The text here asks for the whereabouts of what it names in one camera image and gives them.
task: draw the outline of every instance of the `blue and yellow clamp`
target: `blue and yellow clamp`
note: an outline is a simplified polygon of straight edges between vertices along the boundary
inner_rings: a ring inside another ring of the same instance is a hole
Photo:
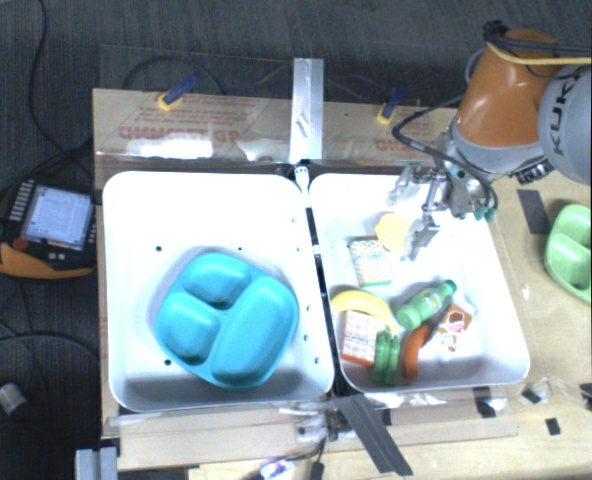
[[[180,105],[183,101],[183,94],[192,91],[201,81],[200,75],[194,73],[181,80],[169,91],[164,92],[158,97],[158,106],[161,110],[169,112],[174,107]]]
[[[399,84],[392,89],[389,98],[385,103],[383,103],[383,106],[380,107],[378,115],[376,116],[376,120],[379,123],[391,124],[392,120],[394,119],[394,109],[396,108],[396,105],[400,103],[404,92],[405,84]]]

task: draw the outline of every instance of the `green plate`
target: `green plate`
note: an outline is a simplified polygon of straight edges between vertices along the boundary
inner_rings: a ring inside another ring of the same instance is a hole
[[[565,289],[592,303],[591,210],[565,206],[556,217],[545,250],[549,275]]]

